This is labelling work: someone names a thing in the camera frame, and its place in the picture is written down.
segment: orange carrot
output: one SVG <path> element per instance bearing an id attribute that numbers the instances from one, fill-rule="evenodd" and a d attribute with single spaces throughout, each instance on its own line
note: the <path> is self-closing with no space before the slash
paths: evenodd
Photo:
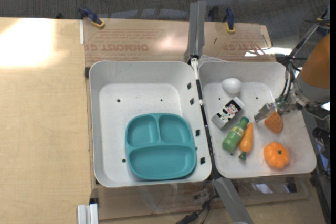
<path id="1" fill-rule="evenodd" d="M 242 151 L 242 153 L 238 156 L 238 158 L 246 160 L 246 153 L 251 151 L 252 143 L 253 143 L 253 124 L 252 122 L 250 122 L 245 129 L 245 133 L 243 135 L 242 140 L 240 140 L 239 142 L 239 148 Z"/>

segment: teal plate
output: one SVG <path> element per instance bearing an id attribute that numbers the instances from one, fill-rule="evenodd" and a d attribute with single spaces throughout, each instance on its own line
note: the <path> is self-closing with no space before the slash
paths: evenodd
<path id="1" fill-rule="evenodd" d="M 190 126 L 175 114 L 133 118 L 126 128 L 125 144 L 129 167 L 142 179 L 177 179 L 189 175 L 196 166 Z"/>

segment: toy pumpkin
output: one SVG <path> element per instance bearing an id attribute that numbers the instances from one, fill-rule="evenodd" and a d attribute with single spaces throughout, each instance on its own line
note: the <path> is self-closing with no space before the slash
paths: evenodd
<path id="1" fill-rule="evenodd" d="M 289 163 L 288 150 L 278 142 L 271 142 L 264 147 L 264 158 L 270 166 L 278 169 Z"/>

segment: white ball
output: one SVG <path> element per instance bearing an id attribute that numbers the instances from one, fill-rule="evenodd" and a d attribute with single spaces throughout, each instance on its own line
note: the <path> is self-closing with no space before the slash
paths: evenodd
<path id="1" fill-rule="evenodd" d="M 236 78 L 229 78 L 229 79 L 223 80 L 222 86 L 225 91 L 231 94 L 239 93 L 242 88 L 241 81 Z"/>

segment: wooden table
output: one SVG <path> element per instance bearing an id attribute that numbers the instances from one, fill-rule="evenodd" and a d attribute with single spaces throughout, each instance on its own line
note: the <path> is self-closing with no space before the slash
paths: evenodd
<path id="1" fill-rule="evenodd" d="M 0 18 L 0 223 L 76 223 L 91 194 L 79 20 Z M 256 223 L 324 223 L 309 199 L 248 206 Z M 102 223 L 176 223 L 186 213 Z M 231 223 L 210 211 L 206 223 Z"/>

